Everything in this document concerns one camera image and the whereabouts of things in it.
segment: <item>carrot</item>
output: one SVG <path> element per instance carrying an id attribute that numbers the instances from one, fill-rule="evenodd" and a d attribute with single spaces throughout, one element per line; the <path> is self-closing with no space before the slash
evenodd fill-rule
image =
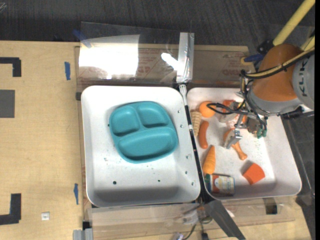
<path id="1" fill-rule="evenodd" d="M 207 137 L 206 137 L 208 127 L 209 127 L 209 123 L 207 121 L 203 121 L 199 129 L 199 143 L 200 143 L 200 147 L 204 150 L 208 147 Z"/>
<path id="2" fill-rule="evenodd" d="M 208 154 L 206 155 L 202 171 L 203 174 L 213 174 L 216 169 L 216 149 L 215 146 L 212 146 L 209 149 Z"/>

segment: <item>cable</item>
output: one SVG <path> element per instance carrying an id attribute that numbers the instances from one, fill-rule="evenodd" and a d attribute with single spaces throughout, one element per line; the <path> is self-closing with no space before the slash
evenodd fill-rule
<path id="1" fill-rule="evenodd" d="M 248 85 L 246 84 L 246 80 L 244 79 L 244 77 L 241 78 L 241 93 L 244 97 L 245 102 L 249 105 L 249 107 L 251 108 L 252 112 L 254 113 L 254 115 L 256 116 L 256 119 L 260 122 L 260 128 L 264 129 L 265 131 L 267 131 L 267 124 L 266 122 L 264 122 L 260 116 L 258 115 L 257 111 L 254 109 L 254 106 L 251 104 L 250 100 L 248 99 Z"/>
<path id="2" fill-rule="evenodd" d="M 191 237 L 192 233 L 195 231 L 196 225 L 197 225 L 197 224 L 194 224 L 194 225 L 193 225 L 190 233 L 189 233 L 185 238 L 183 238 L 182 240 L 187 240 L 188 238 Z"/>
<path id="3" fill-rule="evenodd" d="M 240 104 L 240 106 L 234 110 L 234 109 L 231 109 L 230 107 L 226 106 L 226 105 L 223 105 L 221 103 L 209 103 L 207 104 L 206 106 L 213 110 L 214 112 L 218 113 L 218 114 L 221 114 L 221 115 L 231 115 L 231 114 L 240 114 L 240 115 L 245 115 L 247 116 L 248 113 L 247 112 L 243 112 L 243 111 L 240 111 L 240 109 L 244 106 L 244 104 L 246 103 L 245 100 L 243 100 L 243 102 Z M 229 112 L 221 112 L 219 110 L 216 110 L 215 108 L 211 107 L 211 106 L 216 106 L 217 108 L 220 108 L 220 109 L 225 109 Z"/>
<path id="4" fill-rule="evenodd" d="M 283 70 L 286 70 L 287 68 L 289 68 L 290 66 L 292 66 L 293 64 L 297 63 L 298 61 L 312 55 L 315 53 L 315 48 L 311 48 L 307 51 L 304 51 L 302 53 L 300 53 L 299 55 L 293 57 L 292 59 L 289 59 L 288 61 L 282 63 L 281 65 L 275 66 L 275 67 L 271 67 L 256 73 L 246 73 L 246 71 L 243 69 L 241 70 L 241 77 L 243 78 L 247 78 L 247 79 L 263 79 L 263 78 L 267 78 L 267 77 L 271 77 Z"/>
<path id="5" fill-rule="evenodd" d="M 202 231 L 202 233 L 204 232 L 204 226 L 203 226 L 203 224 L 204 224 L 204 225 L 209 224 L 210 222 L 212 222 L 212 220 L 213 220 L 213 218 L 211 218 L 210 216 L 205 217 L 205 218 L 199 220 L 200 225 L 201 225 L 201 231 Z M 193 225 L 190 233 L 189 233 L 185 238 L 183 238 L 182 240 L 187 240 L 188 238 L 190 238 L 191 235 L 193 234 L 193 232 L 195 231 L 196 226 L 197 226 L 197 224 Z"/>

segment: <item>yellow cable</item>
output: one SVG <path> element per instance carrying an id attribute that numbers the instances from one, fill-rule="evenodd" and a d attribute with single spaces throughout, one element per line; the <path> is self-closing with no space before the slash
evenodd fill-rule
<path id="1" fill-rule="evenodd" d="M 245 77 L 264 77 L 264 76 L 267 76 L 269 74 L 272 74 L 274 73 L 275 71 L 278 71 L 280 70 L 281 68 L 287 66 L 288 64 L 290 64 L 291 62 L 295 61 L 295 60 L 298 60 L 299 58 L 305 56 L 306 54 L 308 53 L 311 53 L 315 50 L 315 48 L 311 48 L 309 50 L 306 50 L 302 53 L 300 53 L 299 55 L 293 57 L 292 59 L 289 59 L 288 61 L 284 62 L 283 64 L 281 65 L 278 65 L 278 66 L 275 66 L 267 71 L 263 71 L 263 72 L 258 72 L 258 73 L 252 73 L 252 74 L 246 74 Z"/>
<path id="2" fill-rule="evenodd" d="M 307 51 L 314 47 L 316 44 L 316 36 L 309 38 L 300 48 L 304 51 Z"/>
<path id="3" fill-rule="evenodd" d="M 295 11 L 280 33 L 273 40 L 273 45 L 277 46 L 282 44 L 287 37 L 292 33 L 292 31 L 296 28 L 299 22 L 306 16 L 306 14 L 310 11 L 312 6 L 316 3 L 316 0 L 304 0 L 299 8 Z"/>

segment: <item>blue plate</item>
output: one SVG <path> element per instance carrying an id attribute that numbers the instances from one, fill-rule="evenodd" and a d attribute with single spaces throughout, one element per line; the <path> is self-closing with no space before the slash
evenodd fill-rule
<path id="1" fill-rule="evenodd" d="M 118 153 L 131 163 L 163 158 L 178 146 L 174 124 L 166 110 L 155 102 L 117 108 L 110 116 L 109 127 Z"/>

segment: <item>black cable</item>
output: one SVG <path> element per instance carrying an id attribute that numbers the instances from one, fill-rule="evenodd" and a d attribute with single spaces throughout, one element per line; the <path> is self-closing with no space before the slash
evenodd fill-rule
<path id="1" fill-rule="evenodd" d="M 223 105 L 221 103 L 209 103 L 207 104 L 206 106 L 213 110 L 214 112 L 218 113 L 218 114 L 221 114 L 221 115 L 231 115 L 231 114 L 240 114 L 240 115 L 245 115 L 247 116 L 248 113 L 247 112 L 243 112 L 243 111 L 240 111 L 240 109 L 242 109 L 242 107 L 245 105 L 246 101 L 243 100 L 243 102 L 240 104 L 240 106 L 237 108 L 237 109 L 231 109 L 230 107 L 226 106 L 226 105 Z M 217 108 L 220 108 L 220 109 L 225 109 L 229 112 L 221 112 L 219 110 L 216 110 L 215 108 L 211 107 L 211 106 L 216 106 Z"/>
<path id="2" fill-rule="evenodd" d="M 203 220 L 202 220 L 202 224 L 206 225 L 206 224 L 209 224 L 210 222 L 212 222 L 213 218 L 212 217 L 205 217 Z"/>
<path id="3" fill-rule="evenodd" d="M 244 99 L 248 103 L 249 107 L 251 108 L 252 112 L 255 114 L 256 119 L 260 122 L 260 128 L 264 129 L 265 131 L 267 130 L 267 124 L 264 122 L 260 116 L 258 115 L 257 111 L 254 109 L 254 106 L 252 106 L 251 102 L 248 99 L 248 91 L 247 91 L 247 86 L 245 86 L 244 89 Z"/>
<path id="4" fill-rule="evenodd" d="M 182 240 L 187 240 L 188 238 L 190 238 L 192 233 L 195 231 L 196 226 L 197 226 L 197 224 L 194 224 L 190 233 L 187 235 L 187 237 L 183 238 Z"/>
<path id="5" fill-rule="evenodd" d="M 201 225 L 201 233 L 205 232 L 204 225 L 201 220 L 200 220 L 200 225 Z"/>

